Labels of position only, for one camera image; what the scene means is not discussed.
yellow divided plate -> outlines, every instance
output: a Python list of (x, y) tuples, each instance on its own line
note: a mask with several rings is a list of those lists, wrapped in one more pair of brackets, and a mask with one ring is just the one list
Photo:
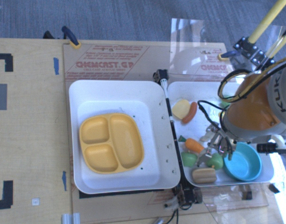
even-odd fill
[(101, 174), (131, 170), (144, 159), (139, 129), (132, 117), (109, 113), (86, 119), (79, 129), (87, 166)]

gray floor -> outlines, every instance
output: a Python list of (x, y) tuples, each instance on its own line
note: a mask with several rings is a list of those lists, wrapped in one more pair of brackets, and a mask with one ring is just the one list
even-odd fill
[[(277, 0), (0, 0), (1, 38), (171, 41), (172, 19), (205, 20), (209, 41), (227, 48), (256, 27)], [(272, 22), (286, 26), (286, 7)]]

white tray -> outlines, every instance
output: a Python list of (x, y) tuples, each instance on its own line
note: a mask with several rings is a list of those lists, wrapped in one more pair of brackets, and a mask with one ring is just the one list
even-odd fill
[[(190, 103), (198, 100), (206, 100), (216, 105), (219, 105), (221, 102), (218, 95), (218, 87), (220, 83), (218, 82), (173, 82), (168, 86), (168, 95), (170, 99), (171, 107), (173, 107), (177, 101), (181, 99), (186, 99)], [(237, 90), (239, 84), (237, 83), (228, 83), (225, 88), (224, 94), (233, 95)], [(208, 108), (207, 112), (209, 116), (214, 119), (214, 121), (219, 122), (218, 120), (218, 112), (219, 110), (215, 108)], [(204, 134), (206, 128), (210, 125), (210, 123), (206, 120), (204, 114), (198, 109), (195, 117), (188, 124), (183, 125), (181, 121), (173, 117), (175, 123), (175, 131), (177, 134), (177, 139), (179, 139), (180, 135), (184, 138), (193, 138), (195, 140), (199, 140)], [(180, 152), (187, 151), (184, 147), (183, 142), (179, 142)], [(251, 181), (251, 182), (241, 182), (235, 179), (230, 178), (223, 169), (216, 171), (217, 180), (214, 183), (206, 183), (206, 184), (196, 184), (192, 179), (192, 171), (197, 168), (195, 165), (192, 168), (184, 167), (184, 172), (186, 179), (194, 186), (197, 187), (209, 187), (209, 186), (223, 186), (223, 185), (237, 185), (243, 183), (255, 183), (255, 182), (268, 182), (272, 179), (274, 175), (272, 161), (269, 155), (259, 154), (262, 160), (262, 171), (260, 176)]]
[[(180, 181), (163, 89), (151, 81), (78, 80), (69, 88), (74, 181), (87, 194), (169, 189)], [(115, 174), (98, 174), (84, 162), (78, 131), (92, 116), (119, 112), (135, 120), (145, 150), (135, 169)]]

wooden table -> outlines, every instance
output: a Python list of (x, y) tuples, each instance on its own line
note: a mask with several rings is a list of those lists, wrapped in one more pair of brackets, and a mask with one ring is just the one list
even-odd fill
[[(161, 45), (169, 49), (168, 42), (81, 42)], [(73, 213), (63, 62), (63, 45), (67, 43), (0, 39), (0, 53), (13, 56), (12, 72), (5, 72), (5, 61), (0, 60), (0, 84), (7, 84), (7, 109), (0, 110), (0, 201), (7, 195), (3, 194), (4, 181), (13, 181), (13, 203), (11, 208), (0, 209), (0, 223), (56, 224), (61, 223), (62, 214)], [(59, 61), (58, 75), (54, 58)], [(268, 196), (268, 203), (254, 209), (180, 215), (179, 223), (281, 223), (273, 194)], [(152, 224), (155, 220), (129, 223)]]

blue plate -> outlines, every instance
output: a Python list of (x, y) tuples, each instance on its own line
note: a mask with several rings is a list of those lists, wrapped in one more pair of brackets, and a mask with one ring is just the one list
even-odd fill
[(262, 161), (257, 151), (250, 145), (238, 142), (232, 160), (223, 159), (224, 170), (230, 177), (240, 181), (256, 179), (262, 170)]

